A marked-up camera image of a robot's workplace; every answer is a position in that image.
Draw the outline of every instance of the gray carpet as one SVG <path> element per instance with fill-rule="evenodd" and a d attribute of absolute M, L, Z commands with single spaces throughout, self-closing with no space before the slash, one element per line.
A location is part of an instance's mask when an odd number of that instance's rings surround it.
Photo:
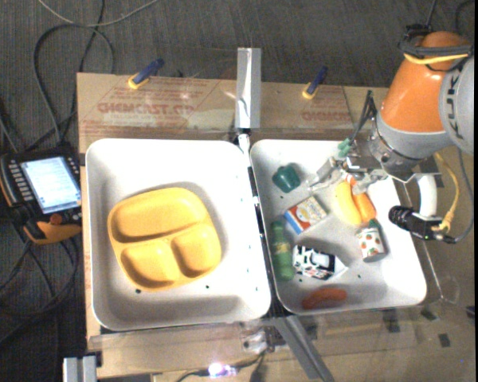
<path fill-rule="evenodd" d="M 93 24 L 100 16 L 100 0 L 44 1 L 76 23 Z M 121 18 L 149 1 L 105 0 L 103 21 Z M 162 57 L 166 65 L 161 76 L 221 78 L 233 72 L 237 47 L 258 47 L 266 81 L 307 83 L 325 64 L 328 84 L 388 87 L 402 60 L 397 43 L 405 26 L 426 22 L 431 3 L 161 0 L 124 21 L 100 27 L 112 43 L 114 61 L 98 36 L 82 69 L 129 75 Z M 437 0 L 431 25 L 435 30 L 460 32 L 474 42 L 474 7 L 470 0 Z M 29 148 L 52 128 L 36 83 L 33 52 L 44 32 L 62 24 L 36 0 L 0 0 L 0 112 L 19 150 Z M 58 121 L 72 111 L 75 73 L 91 36 L 88 29 L 67 26 L 46 34 L 37 46 L 37 68 Z M 76 149 L 76 119 L 70 120 L 66 138 Z M 50 134 L 39 147 L 55 144 Z M 0 128 L 0 154 L 10 150 Z M 4 218 L 0 194 L 0 282 L 22 252 L 21 242 Z M 71 270 L 63 249 L 53 245 L 35 248 L 34 253 L 53 287 L 60 288 Z M 39 307 L 48 297 L 31 255 L 0 294 L 3 302 L 23 309 Z M 16 319 L 0 314 L 0 340 L 17 326 Z M 0 344 L 0 381 L 60 380 L 61 358 L 84 354 L 84 334 L 80 269 L 57 316 L 29 323 Z"/>

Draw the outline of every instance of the white tray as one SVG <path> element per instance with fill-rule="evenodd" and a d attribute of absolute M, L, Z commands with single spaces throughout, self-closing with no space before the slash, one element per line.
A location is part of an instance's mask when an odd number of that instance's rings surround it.
<path fill-rule="evenodd" d="M 229 142 L 102 139 L 86 154 L 92 308 L 115 331 L 248 321 L 271 302 L 242 152 Z M 222 246 L 217 268 L 170 290 L 140 293 L 120 269 L 107 218 L 119 201 L 151 189 L 187 188 L 204 201 Z"/>
<path fill-rule="evenodd" d="M 364 263 L 355 237 L 355 228 L 342 222 L 336 211 L 335 187 L 314 193 L 328 212 L 314 228 L 297 235 L 284 220 L 286 209 L 310 196 L 305 185 L 290 193 L 283 193 L 272 183 L 272 176 L 280 166 L 292 164 L 300 177 L 314 173 L 329 157 L 337 157 L 339 142 L 305 140 L 260 140 L 252 146 L 250 156 L 257 182 L 264 226 L 268 231 L 273 220 L 285 223 L 285 234 L 292 245 L 304 244 L 337 255 L 348 266 L 338 278 L 328 280 L 296 275 L 289 282 L 276 282 L 278 299 L 295 314 L 318 314 L 348 310 L 381 309 L 412 306 L 426 296 L 425 276 L 410 234 L 388 220 L 388 211 L 399 205 L 391 178 L 378 181 L 368 189 L 384 233 L 387 256 L 373 263 Z M 347 291 L 347 300 L 339 306 L 306 311 L 302 299 L 320 287 L 340 287 Z"/>

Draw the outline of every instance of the yellow divided plate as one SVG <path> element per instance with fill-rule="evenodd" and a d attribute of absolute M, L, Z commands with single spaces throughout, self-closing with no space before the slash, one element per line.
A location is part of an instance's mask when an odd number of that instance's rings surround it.
<path fill-rule="evenodd" d="M 120 267 L 140 290 L 187 284 L 221 260 L 205 205 L 184 188 L 156 189 L 119 202 L 108 215 L 108 235 Z"/>

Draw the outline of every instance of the metal bracket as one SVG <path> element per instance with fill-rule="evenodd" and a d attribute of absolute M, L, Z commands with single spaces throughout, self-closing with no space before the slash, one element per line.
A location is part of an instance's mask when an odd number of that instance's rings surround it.
<path fill-rule="evenodd" d="M 236 130 L 261 126 L 261 49 L 237 50 Z"/>
<path fill-rule="evenodd" d="M 96 356 L 89 355 L 83 358 L 64 358 L 64 382 L 97 382 Z"/>
<path fill-rule="evenodd" d="M 283 318 L 266 319 L 264 322 L 276 327 L 280 332 L 299 361 L 301 368 L 306 372 L 308 379 L 321 379 L 323 382 L 335 381 L 322 361 L 319 352 L 312 344 L 299 317 L 291 315 Z"/>

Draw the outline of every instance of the yellow banana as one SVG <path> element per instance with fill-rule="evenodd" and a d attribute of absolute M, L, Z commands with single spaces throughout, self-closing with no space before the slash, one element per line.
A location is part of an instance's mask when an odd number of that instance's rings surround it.
<path fill-rule="evenodd" d="M 343 219 L 350 224 L 360 225 L 362 218 L 352 198 L 351 184 L 348 181 L 340 182 L 335 188 L 335 194 Z"/>

